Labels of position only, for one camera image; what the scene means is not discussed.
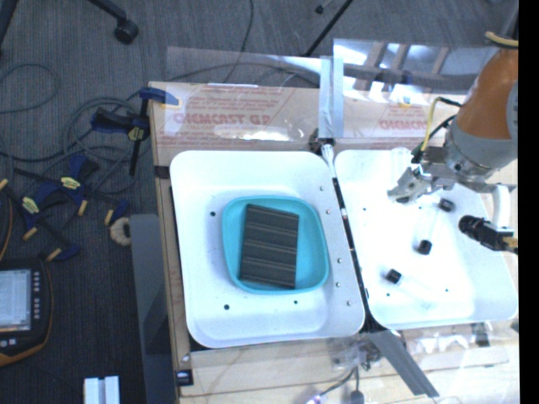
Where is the dark grey striped flat block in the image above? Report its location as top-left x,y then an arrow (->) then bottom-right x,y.
237,203 -> 301,291

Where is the blue plate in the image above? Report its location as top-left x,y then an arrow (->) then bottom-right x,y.
221,194 -> 331,296

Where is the black cylinder on white bracket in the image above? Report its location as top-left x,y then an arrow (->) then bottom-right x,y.
457,183 -> 518,253

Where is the brown cardboard board red print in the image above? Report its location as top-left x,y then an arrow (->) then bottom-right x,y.
147,81 -> 520,399

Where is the black block with thin wires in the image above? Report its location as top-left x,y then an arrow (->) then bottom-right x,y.
308,128 -> 336,152

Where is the white plastic tray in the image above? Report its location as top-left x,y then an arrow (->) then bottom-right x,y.
168,149 -> 366,349
334,148 -> 520,331

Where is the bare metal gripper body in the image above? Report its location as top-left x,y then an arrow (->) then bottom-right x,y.
419,146 -> 493,192

